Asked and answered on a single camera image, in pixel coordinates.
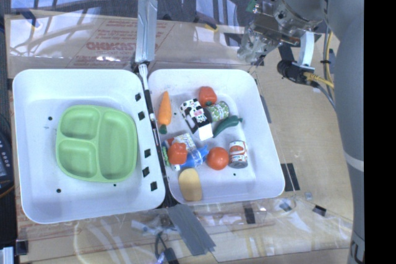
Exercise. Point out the green and white can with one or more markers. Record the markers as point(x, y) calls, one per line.
point(220, 110)

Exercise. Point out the brown cardboard board red print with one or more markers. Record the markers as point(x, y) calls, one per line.
point(309, 133)

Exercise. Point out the white plastic tray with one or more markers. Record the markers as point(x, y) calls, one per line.
point(263, 170)
point(37, 133)

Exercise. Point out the red tomato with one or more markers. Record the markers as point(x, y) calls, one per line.
point(217, 158)

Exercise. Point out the green chili pepper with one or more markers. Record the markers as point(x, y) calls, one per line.
point(226, 125)

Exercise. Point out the yellow bread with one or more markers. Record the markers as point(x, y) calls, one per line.
point(190, 185)

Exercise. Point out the black cylinder on white bracket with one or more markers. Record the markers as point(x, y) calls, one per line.
point(306, 46)

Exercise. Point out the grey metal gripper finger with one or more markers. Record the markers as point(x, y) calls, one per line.
point(266, 45)
point(248, 45)

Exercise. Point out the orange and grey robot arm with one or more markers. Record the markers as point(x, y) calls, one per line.
point(346, 40)

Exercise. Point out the cow print milk carton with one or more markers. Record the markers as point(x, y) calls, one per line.
point(195, 114)

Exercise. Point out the white colourful printed can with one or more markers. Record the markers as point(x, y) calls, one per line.
point(185, 139)

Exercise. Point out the blue bottle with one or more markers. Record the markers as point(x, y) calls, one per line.
point(196, 158)

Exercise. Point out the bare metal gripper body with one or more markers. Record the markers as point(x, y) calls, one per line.
point(278, 23)

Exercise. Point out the red and white can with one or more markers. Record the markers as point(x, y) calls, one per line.
point(238, 154)

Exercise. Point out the orange carrot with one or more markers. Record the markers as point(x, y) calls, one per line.
point(165, 109)

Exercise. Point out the green divided plate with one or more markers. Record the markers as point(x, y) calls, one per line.
point(97, 143)

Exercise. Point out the red bell pepper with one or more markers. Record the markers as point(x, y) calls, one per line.
point(177, 153)
point(206, 95)

